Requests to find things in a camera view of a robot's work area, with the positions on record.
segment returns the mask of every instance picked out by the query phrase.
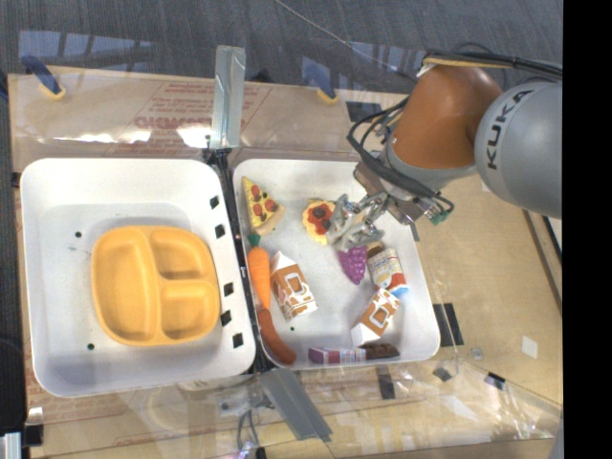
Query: purple grapes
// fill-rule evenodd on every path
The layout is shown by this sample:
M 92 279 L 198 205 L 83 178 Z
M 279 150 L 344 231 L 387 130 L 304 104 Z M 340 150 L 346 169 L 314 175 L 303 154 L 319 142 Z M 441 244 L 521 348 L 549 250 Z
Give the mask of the purple grapes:
M 351 279 L 351 282 L 359 285 L 365 275 L 367 247 L 361 245 L 348 249 L 347 251 L 338 251 L 338 257 L 344 273 Z

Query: gray carpet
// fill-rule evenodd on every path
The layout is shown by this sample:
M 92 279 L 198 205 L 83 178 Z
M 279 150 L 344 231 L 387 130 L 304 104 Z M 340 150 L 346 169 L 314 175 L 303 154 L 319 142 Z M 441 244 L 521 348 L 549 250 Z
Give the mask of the gray carpet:
M 424 50 L 562 63 L 563 0 L 0 0 L 0 69 L 47 64 L 212 77 L 217 45 L 247 78 L 302 84 L 304 59 L 342 88 L 409 93 Z M 509 87 L 529 78 L 495 76 Z M 8 108 L 0 104 L 0 435 L 24 412 Z

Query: round pastry with red topping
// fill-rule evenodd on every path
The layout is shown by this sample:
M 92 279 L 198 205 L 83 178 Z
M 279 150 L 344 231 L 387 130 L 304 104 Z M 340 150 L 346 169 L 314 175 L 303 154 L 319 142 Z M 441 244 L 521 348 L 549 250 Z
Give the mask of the round pastry with red topping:
M 327 236 L 331 223 L 330 218 L 334 213 L 335 204 L 330 201 L 309 201 L 308 207 L 302 214 L 302 224 L 306 227 L 308 234 L 321 245 L 327 245 Z

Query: table surface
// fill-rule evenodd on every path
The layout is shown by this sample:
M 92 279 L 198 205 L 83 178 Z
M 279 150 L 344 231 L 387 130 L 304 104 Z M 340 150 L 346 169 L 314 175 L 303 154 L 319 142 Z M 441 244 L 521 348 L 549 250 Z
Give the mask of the table surface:
M 210 118 L 217 45 L 247 55 L 241 144 L 229 156 L 231 168 L 250 158 L 357 160 L 348 129 L 409 94 L 432 45 L 496 45 L 503 54 L 552 62 L 562 54 L 562 0 L 5 1 L 12 23 L 3 31 L 0 67 L 11 94 L 0 126 L 9 133 L 3 159 L 15 172 L 42 157 L 199 158 L 172 121 Z M 410 2 L 407 20 L 390 10 L 403 2 Z M 19 62 L 23 55 L 40 57 L 63 80 L 64 100 L 41 95 Z M 530 78 L 492 76 L 506 88 Z M 317 94 L 326 78 L 339 95 L 335 104 Z M 143 132 L 146 148 L 135 142 Z M 88 141 L 104 134 L 107 142 Z M 126 450 L 134 457 L 235 457 L 248 441 L 266 446 L 269 457 L 405 451 L 420 458 L 440 448 L 454 457 L 456 447 L 484 444 L 547 457 L 563 403 L 561 268 L 549 222 L 501 201 L 477 176 L 444 194 L 457 206 L 447 221 L 416 225 L 431 301 L 448 320 L 443 344 L 425 361 L 297 372 L 333 430 L 332 442 L 323 443 L 298 441 L 252 375 L 96 397 L 48 393 L 33 374 L 29 346 L 20 192 L 4 189 L 2 219 L 14 223 L 3 223 L 11 231 L 3 239 L 14 249 L 3 243 L 3 271 L 13 264 L 20 283 L 3 278 L 2 313 L 21 305 L 28 408 L 41 406 L 45 417 L 44 444 L 32 457 L 110 458 Z M 553 228 L 559 235 L 560 223 Z

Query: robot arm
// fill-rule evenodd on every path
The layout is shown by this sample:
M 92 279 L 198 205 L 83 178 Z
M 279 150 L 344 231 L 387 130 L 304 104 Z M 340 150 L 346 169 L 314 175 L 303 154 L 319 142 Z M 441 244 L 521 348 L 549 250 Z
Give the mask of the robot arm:
M 482 69 L 491 66 L 551 79 L 504 92 Z M 375 241 L 382 234 L 374 221 L 386 211 L 402 224 L 423 215 L 434 224 L 444 221 L 454 205 L 441 189 L 476 173 L 501 199 L 560 219 L 561 77 L 557 67 L 519 58 L 426 56 L 409 98 L 363 120 L 372 124 L 359 142 L 355 132 L 361 123 L 349 132 L 361 156 L 355 177 L 367 195 L 356 204 L 339 199 L 329 241 L 339 241 L 341 250 Z M 384 148 L 374 154 L 364 145 L 377 127 L 387 134 Z M 349 227 L 349 219 L 359 219 L 360 227 Z

